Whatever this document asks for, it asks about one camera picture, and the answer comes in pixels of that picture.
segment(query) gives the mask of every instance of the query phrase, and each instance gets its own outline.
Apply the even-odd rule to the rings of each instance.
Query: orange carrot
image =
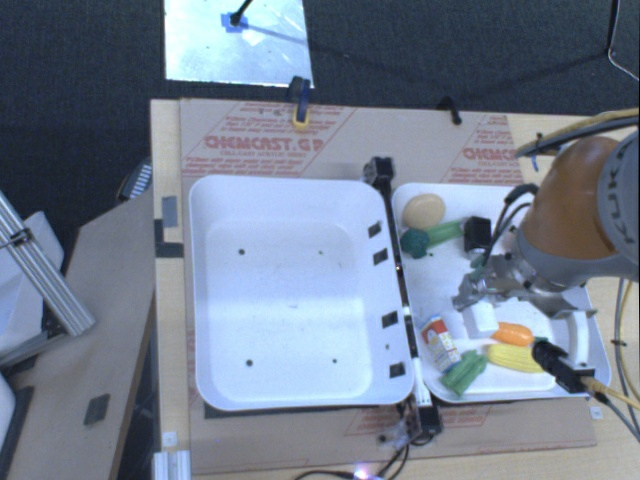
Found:
[[[533,343],[533,333],[528,327],[508,322],[498,322],[498,330],[491,336],[494,340],[510,345],[526,347]]]

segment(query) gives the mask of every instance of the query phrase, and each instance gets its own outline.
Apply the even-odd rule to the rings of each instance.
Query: yellow cable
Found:
[[[622,400],[625,404],[630,405],[634,409],[640,411],[640,402],[629,398],[628,396],[624,396],[622,393],[618,393],[615,389],[611,389],[608,386],[605,386],[602,382],[597,381],[593,377],[580,377],[580,381],[586,386],[589,391],[597,391],[598,393],[603,393],[605,395],[611,395],[618,400]]]
[[[555,132],[552,132],[548,135],[545,135],[544,137],[542,137],[543,140],[548,140],[548,139],[553,139],[554,137],[557,137],[558,135],[564,134],[564,133],[568,133],[568,132],[572,132],[573,130],[578,130],[580,128],[585,128],[587,126],[591,126],[594,124],[599,124],[599,123],[604,123],[606,121],[611,121],[613,119],[622,119],[625,117],[635,117],[638,115],[638,109],[637,108],[628,108],[628,109],[624,109],[624,110],[614,110],[611,112],[604,112],[602,114],[598,114],[597,116],[593,116],[593,117],[589,117],[587,119],[582,119],[581,121],[578,121],[577,123],[573,123],[569,126],[565,126],[564,128],[561,128],[560,130],[556,130]],[[520,146],[517,150],[516,150],[516,156],[518,155],[518,153],[520,153],[521,151],[528,149],[532,146],[535,146],[540,139],[536,139],[536,140],[532,140],[531,142],[527,142],[524,146]],[[557,153],[557,151],[554,150],[550,150],[547,153],[539,153],[540,155],[542,154],[549,154],[549,155],[555,155]]]
[[[627,299],[629,298],[630,292],[631,292],[631,283],[628,282],[627,287],[624,290],[624,295],[622,296],[622,302],[620,305],[620,330],[618,331],[618,338],[620,339],[621,342],[624,342],[624,340],[622,339],[622,322],[623,322],[622,317],[624,316],[624,309],[627,305]],[[627,370],[627,364],[624,359],[624,354],[622,352],[623,352],[623,349],[620,349],[620,366],[622,367],[622,373],[624,375],[624,378],[627,381],[627,387],[631,390],[636,400],[640,402],[640,393],[638,392],[638,389],[631,382],[631,377],[629,376],[629,371]]]

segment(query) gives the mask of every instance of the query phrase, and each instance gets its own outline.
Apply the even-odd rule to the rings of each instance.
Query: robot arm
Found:
[[[515,231],[512,250],[485,258],[453,299],[517,297],[550,316],[574,310],[562,292],[591,277],[638,281],[638,132],[580,140],[553,162]]]

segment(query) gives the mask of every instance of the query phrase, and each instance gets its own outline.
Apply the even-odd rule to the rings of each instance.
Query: transparent acrylic sheet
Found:
[[[302,0],[254,0],[247,25],[228,31],[222,17],[244,0],[165,0],[169,80],[287,87],[311,80]]]

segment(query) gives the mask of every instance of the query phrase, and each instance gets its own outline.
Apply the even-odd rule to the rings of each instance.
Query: black floor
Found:
[[[611,0],[303,0],[317,103],[595,114],[638,106]],[[616,59],[638,73],[640,0]],[[149,101],[283,100],[164,78],[163,0],[0,0],[0,189],[65,243],[149,154]]]

